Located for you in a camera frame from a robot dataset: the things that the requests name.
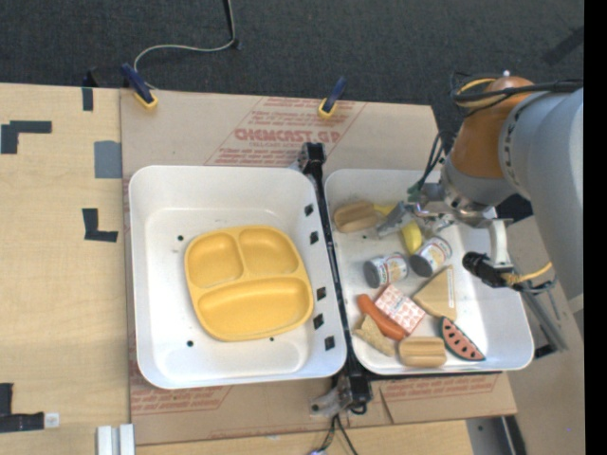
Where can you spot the red watermelon slice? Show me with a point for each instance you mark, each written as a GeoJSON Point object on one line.
{"type": "Point", "coordinates": [462, 341]}

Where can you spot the thin black and white rod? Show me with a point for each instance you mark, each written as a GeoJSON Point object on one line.
{"type": "Point", "coordinates": [334, 263]}

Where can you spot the white plastic tray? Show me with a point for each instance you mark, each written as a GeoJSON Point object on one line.
{"type": "Point", "coordinates": [166, 301]}
{"type": "Point", "coordinates": [493, 320]}

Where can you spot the small white labelled can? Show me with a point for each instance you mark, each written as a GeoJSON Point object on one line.
{"type": "Point", "coordinates": [432, 255]}
{"type": "Point", "coordinates": [386, 270]}

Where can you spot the red and white packet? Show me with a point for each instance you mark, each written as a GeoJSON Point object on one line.
{"type": "Point", "coordinates": [400, 308]}

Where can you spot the yellow banana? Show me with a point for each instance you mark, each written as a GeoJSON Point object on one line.
{"type": "Point", "coordinates": [412, 240]}

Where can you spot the orange sausage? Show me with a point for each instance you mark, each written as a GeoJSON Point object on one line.
{"type": "Point", "coordinates": [379, 318]}

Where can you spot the black cylinder on white bracket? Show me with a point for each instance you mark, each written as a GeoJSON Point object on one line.
{"type": "Point", "coordinates": [488, 268]}

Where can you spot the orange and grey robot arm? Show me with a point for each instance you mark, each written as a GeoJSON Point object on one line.
{"type": "Point", "coordinates": [536, 150]}

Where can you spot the yellow divided plate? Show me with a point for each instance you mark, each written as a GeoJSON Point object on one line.
{"type": "Point", "coordinates": [246, 287]}

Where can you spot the tan hot dog bun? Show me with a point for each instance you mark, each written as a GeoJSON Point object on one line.
{"type": "Point", "coordinates": [422, 351]}
{"type": "Point", "coordinates": [353, 217]}

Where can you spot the tan triangular sandwich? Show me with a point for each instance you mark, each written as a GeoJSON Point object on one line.
{"type": "Point", "coordinates": [438, 296]}

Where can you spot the tan tortilla chip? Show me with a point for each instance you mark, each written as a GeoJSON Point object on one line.
{"type": "Point", "coordinates": [374, 337]}

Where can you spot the brown cardboard board red print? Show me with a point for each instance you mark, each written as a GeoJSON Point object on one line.
{"type": "Point", "coordinates": [227, 131]}

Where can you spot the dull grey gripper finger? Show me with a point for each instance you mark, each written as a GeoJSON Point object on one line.
{"type": "Point", "coordinates": [393, 221]}
{"type": "Point", "coordinates": [436, 223]}

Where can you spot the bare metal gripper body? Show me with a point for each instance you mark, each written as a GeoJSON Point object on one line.
{"type": "Point", "coordinates": [450, 204]}

